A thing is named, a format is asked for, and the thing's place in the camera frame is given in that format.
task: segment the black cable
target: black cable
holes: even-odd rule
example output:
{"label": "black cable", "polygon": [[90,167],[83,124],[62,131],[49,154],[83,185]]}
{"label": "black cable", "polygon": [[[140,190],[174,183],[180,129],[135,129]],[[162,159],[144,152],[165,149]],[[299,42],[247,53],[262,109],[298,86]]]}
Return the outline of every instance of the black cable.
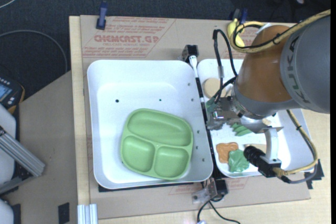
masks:
{"label": "black cable", "polygon": [[[235,28],[235,30],[233,31],[233,42],[234,42],[235,46],[237,46],[237,47],[239,47],[239,46],[236,44],[236,37],[237,37],[237,35],[238,35],[239,33],[241,33],[241,32],[242,32],[245,28],[247,28],[247,27],[255,27],[255,28],[260,28],[260,27],[261,27],[260,25],[247,25],[247,26],[245,26],[244,24],[242,24],[242,25],[243,25],[243,27],[242,27],[241,30],[239,30],[239,31],[237,32],[237,28],[238,28],[238,26],[240,26],[240,25],[238,25],[238,26]],[[262,47],[262,46],[268,44],[270,41],[273,41],[275,38],[277,38],[277,36],[274,37],[272,40],[263,42],[263,43],[258,44],[258,45],[250,45],[250,46],[245,46],[245,47],[240,47],[240,48],[241,48],[241,49],[259,48],[259,47]]]}
{"label": "black cable", "polygon": [[[214,50],[215,50],[215,55],[216,55],[216,59],[217,59],[217,64],[218,64],[218,67],[222,67],[222,61],[221,61],[221,57],[220,57],[220,55],[219,55],[219,51],[218,51],[218,42],[217,42],[217,36],[214,38]],[[223,77],[221,76],[221,78],[220,78],[220,83],[219,83],[219,85],[220,85],[220,87],[219,87],[219,96],[221,96],[222,95],[222,90],[223,90],[223,88],[221,87],[221,85],[223,84]]]}
{"label": "black cable", "polygon": [[277,6],[273,9],[269,19],[267,20],[268,22],[271,22],[273,20],[274,13],[284,4],[285,0],[280,0],[280,2],[277,4]]}
{"label": "black cable", "polygon": [[215,95],[213,96],[213,98],[215,98],[215,103],[217,103],[219,101],[219,99],[221,98],[221,95],[219,93],[221,93],[221,89],[224,89],[226,86],[228,86],[229,84],[234,83],[236,80],[236,77],[233,77],[231,79],[229,79],[228,81],[226,81],[221,88],[215,93]]}
{"label": "black cable", "polygon": [[[227,39],[227,37],[224,34],[224,32],[222,30],[220,30],[220,29],[215,29],[214,32],[213,32],[214,46],[215,46],[215,43],[217,43],[218,33],[220,33],[223,36],[224,40],[225,40],[225,43],[226,43],[226,46],[227,46],[227,50],[228,50],[228,53],[229,53],[229,58],[230,58],[230,64],[231,64],[232,71],[233,71],[233,73],[234,73],[235,76],[238,76],[238,74],[236,72],[236,69],[235,69],[235,65],[233,63],[233,56],[232,56],[230,42]],[[217,58],[217,62],[218,62],[218,59],[220,59],[219,54],[218,54],[218,56],[216,55],[216,58]]]}
{"label": "black cable", "polygon": [[303,183],[303,182],[306,182],[310,179],[312,179],[313,177],[315,177],[317,173],[317,164],[315,164],[314,166],[314,171],[307,177],[303,178],[303,179],[300,179],[300,180],[290,180],[287,176],[282,176],[281,177],[281,180],[285,183],[289,183],[289,184],[298,184],[298,183]]}
{"label": "black cable", "polygon": [[211,201],[213,202],[219,202],[221,200],[224,199],[224,195],[223,194],[217,194],[217,196],[215,196],[214,198],[211,199]]}
{"label": "black cable", "polygon": [[234,219],[228,219],[228,218],[223,217],[223,216],[216,210],[216,208],[214,207],[214,205],[211,203],[211,199],[208,200],[208,201],[206,201],[206,202],[201,206],[201,208],[198,210],[198,213],[197,213],[197,222],[200,222],[200,220],[201,220],[201,219],[200,219],[201,212],[202,212],[203,208],[204,208],[207,204],[210,204],[210,205],[211,205],[211,207],[215,210],[216,214],[217,214],[220,218],[222,218],[222,219],[224,219],[224,220],[226,220],[226,221],[230,221],[230,222],[234,222],[234,223],[240,224],[240,222],[237,221],[237,220],[234,220]]}

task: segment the green divided plate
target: green divided plate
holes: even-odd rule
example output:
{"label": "green divided plate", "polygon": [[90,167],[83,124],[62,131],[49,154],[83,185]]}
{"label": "green divided plate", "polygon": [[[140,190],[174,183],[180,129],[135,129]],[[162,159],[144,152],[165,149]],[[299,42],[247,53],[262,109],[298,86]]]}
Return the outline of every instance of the green divided plate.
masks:
{"label": "green divided plate", "polygon": [[193,131],[184,119],[157,110],[138,109],[126,120],[121,159],[134,172],[178,179],[190,163],[193,138]]}

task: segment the white plastic tub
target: white plastic tub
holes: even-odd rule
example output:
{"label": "white plastic tub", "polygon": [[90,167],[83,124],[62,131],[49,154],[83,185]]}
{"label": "white plastic tub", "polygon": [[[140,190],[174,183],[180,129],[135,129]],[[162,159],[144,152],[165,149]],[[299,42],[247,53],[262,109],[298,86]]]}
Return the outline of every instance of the white plastic tub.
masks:
{"label": "white plastic tub", "polygon": [[[192,68],[182,61],[98,60],[88,68],[93,169],[107,189],[201,182],[213,162]],[[144,176],[121,162],[124,123],[137,109],[154,109],[185,119],[194,146],[186,173],[176,180]]]}
{"label": "white plastic tub", "polygon": [[[239,72],[242,66],[243,60],[234,60],[234,65],[236,71]],[[224,75],[226,80],[229,80],[234,76],[230,61],[222,60],[222,65],[224,67]],[[215,59],[206,59],[201,61],[197,67],[198,75],[200,81],[203,84],[209,78],[218,78],[218,65]],[[303,117],[301,109],[292,110],[298,121],[302,125],[303,129],[308,133],[309,131],[306,125],[306,121]],[[283,129],[278,132],[278,159],[282,161],[281,168],[285,170],[292,170],[295,168],[303,167],[310,164],[313,161],[312,154],[303,140],[301,134],[296,130],[291,119],[287,115],[286,111],[279,111],[274,117],[268,117],[272,122],[273,127],[282,126]],[[250,164],[249,167],[243,172],[230,172],[228,164],[221,163],[218,158],[218,153],[216,152],[216,145],[219,143],[230,143],[236,142],[240,150],[245,149],[247,144],[266,144],[266,139],[264,134],[250,133],[243,136],[236,136],[233,128],[225,124],[221,130],[211,131],[211,139],[214,146],[214,154],[216,158],[216,165],[218,169],[228,177],[245,177],[245,176],[257,176],[260,175],[258,168]]]}

